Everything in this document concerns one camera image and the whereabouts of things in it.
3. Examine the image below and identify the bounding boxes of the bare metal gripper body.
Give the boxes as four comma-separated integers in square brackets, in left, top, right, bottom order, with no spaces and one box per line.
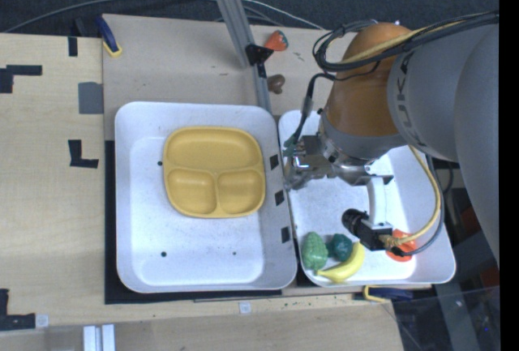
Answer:
[283,134,394,191]

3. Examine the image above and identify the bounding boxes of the white plastic tray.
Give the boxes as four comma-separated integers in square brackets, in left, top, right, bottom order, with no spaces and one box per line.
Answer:
[277,109,457,289]
[114,101,298,294]

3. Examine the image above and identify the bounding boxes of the brown rounded toy food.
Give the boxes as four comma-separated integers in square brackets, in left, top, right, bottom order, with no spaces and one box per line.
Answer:
[266,74,286,94]

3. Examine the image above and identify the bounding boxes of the dark green toy broccoli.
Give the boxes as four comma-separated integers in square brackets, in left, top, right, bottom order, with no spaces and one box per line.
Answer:
[326,233,354,263]

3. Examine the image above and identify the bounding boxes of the green toy grapes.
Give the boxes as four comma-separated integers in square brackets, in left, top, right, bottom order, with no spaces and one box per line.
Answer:
[300,231,329,272]

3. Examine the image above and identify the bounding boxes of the yellow divided plate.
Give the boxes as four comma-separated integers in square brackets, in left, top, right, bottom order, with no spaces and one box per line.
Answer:
[162,126,268,220]

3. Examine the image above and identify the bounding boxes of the yellow banana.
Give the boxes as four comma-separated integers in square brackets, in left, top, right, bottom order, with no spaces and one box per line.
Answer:
[315,241,366,284]

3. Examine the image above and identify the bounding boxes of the black block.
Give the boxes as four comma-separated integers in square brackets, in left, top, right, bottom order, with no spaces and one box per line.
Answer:
[245,43,274,79]

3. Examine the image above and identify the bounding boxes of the orange toy food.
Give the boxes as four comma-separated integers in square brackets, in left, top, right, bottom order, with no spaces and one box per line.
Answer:
[384,229,418,263]

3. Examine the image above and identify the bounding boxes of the red toy strawberry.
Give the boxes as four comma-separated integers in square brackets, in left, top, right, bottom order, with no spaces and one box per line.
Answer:
[264,29,290,53]

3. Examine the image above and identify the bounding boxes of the brown cardboard board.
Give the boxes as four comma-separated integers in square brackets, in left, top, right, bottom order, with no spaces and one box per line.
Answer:
[101,13,433,298]

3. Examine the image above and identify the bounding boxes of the black cylinder on white bracket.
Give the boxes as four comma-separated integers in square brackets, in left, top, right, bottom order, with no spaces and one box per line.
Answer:
[341,174,395,252]

